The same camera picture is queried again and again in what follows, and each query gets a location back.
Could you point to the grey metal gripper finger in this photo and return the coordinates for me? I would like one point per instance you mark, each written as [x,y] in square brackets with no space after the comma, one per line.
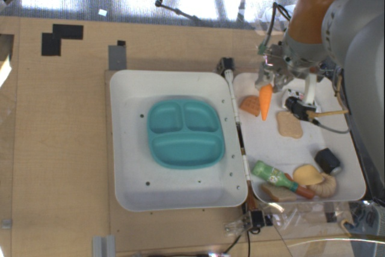
[262,79]
[279,83]

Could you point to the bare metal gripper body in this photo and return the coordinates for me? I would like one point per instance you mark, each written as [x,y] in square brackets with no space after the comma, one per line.
[284,64]

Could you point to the orange toy carrot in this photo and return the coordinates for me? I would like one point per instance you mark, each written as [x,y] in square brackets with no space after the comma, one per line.
[265,100]

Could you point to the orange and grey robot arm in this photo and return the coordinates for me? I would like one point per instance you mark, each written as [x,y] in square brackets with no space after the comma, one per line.
[361,48]

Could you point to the white carton with black print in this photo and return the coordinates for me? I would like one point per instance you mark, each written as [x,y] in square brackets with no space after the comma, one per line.
[293,94]

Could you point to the orange toy waffle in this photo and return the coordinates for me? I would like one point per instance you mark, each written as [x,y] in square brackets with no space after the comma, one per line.
[250,104]

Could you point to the thin black and white rod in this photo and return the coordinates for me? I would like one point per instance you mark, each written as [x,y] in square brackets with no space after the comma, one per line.
[236,112]

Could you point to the beige toy biscuit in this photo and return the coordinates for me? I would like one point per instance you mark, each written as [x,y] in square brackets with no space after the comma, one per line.
[289,126]

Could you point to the white plastic tray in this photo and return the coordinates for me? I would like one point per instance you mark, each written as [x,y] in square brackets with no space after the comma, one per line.
[270,144]
[132,144]

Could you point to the black can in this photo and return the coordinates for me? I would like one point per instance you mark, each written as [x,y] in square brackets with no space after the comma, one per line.
[326,159]

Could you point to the green bottle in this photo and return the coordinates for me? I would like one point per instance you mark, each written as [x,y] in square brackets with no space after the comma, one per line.
[267,173]

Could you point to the yellow toy chip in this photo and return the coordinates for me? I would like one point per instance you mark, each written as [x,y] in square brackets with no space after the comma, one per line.
[305,175]

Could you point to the green divided plate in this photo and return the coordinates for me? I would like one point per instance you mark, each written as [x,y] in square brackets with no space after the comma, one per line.
[186,144]

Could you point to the brown toy bread slice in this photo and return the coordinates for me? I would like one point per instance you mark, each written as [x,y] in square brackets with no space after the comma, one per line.
[278,194]

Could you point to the beige toy croissant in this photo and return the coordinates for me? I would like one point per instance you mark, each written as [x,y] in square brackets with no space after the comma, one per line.
[328,188]

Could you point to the black cylinder on white bracket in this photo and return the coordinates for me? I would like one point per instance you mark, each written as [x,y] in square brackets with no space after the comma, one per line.
[297,106]

